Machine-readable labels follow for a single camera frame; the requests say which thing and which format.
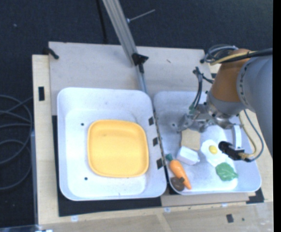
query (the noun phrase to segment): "toy carrot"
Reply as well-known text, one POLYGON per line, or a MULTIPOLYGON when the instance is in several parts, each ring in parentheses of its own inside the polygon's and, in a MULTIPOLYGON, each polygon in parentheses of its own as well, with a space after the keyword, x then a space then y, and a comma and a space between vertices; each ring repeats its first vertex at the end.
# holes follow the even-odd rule
POLYGON ((181 179, 183 178, 183 184, 185 185, 185 187, 189 190, 192 189, 192 186, 190 184, 190 181, 187 177, 187 174, 184 171, 183 166, 181 165, 180 161, 173 159, 171 154, 167 154, 166 155, 166 159, 169 160, 169 168, 171 169, 171 171, 174 173, 174 175, 178 178, 181 179))

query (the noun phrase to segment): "black fabric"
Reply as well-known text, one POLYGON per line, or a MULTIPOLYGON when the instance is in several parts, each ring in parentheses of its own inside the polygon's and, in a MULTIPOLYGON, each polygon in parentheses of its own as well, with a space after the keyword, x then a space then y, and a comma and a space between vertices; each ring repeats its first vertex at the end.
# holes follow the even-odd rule
POLYGON ((115 210, 129 210, 150 207, 160 207, 162 205, 161 198, 148 199, 126 199, 126 200, 105 200, 105 201, 72 201, 67 199, 59 188, 59 164, 58 164, 58 118, 52 116, 54 151, 57 171, 57 190, 58 190, 58 204, 59 215, 72 216, 85 213, 101 212, 101 211, 115 211, 115 210))
MULTIPOLYGON (((273 0, 120 2, 127 18, 155 9, 129 24, 138 46, 207 50, 226 43, 261 50, 273 45, 273 0)), ((101 14, 104 28, 96 0, 0 0, 0 94, 21 101, 32 96, 31 57, 42 54, 49 41, 103 44, 105 29, 107 42, 119 44, 103 4, 101 14)), ((25 157, 26 151, 8 173, 0 173, 0 185, 24 174, 29 163, 25 157)), ((0 228, 34 223, 29 176, 16 189, 0 192, 0 228)))

